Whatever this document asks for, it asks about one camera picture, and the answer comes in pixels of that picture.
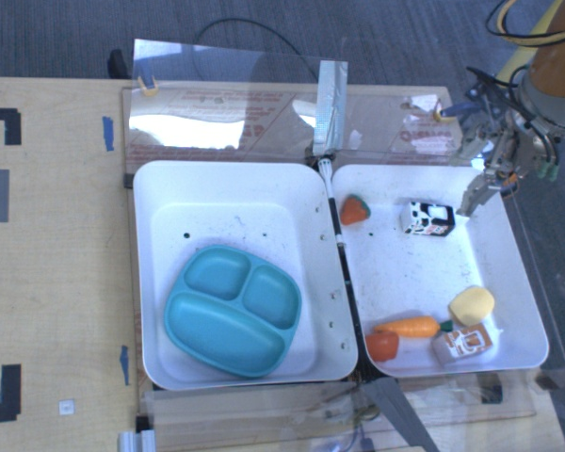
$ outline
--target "toy carrot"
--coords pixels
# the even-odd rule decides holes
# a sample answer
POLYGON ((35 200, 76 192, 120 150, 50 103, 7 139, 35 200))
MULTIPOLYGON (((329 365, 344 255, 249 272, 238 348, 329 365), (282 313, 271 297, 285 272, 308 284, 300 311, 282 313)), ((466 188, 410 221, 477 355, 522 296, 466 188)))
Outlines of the toy carrot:
POLYGON ((438 323, 433 316, 415 316, 413 318, 404 318, 401 320, 381 323, 374 327, 376 332, 395 331, 400 336, 411 338, 429 338, 439 330, 452 331, 452 322, 445 321, 438 323))
POLYGON ((370 218, 370 208, 362 198, 355 194, 350 194, 343 203, 341 215, 339 216, 341 224, 348 226, 354 222, 364 221, 370 218))

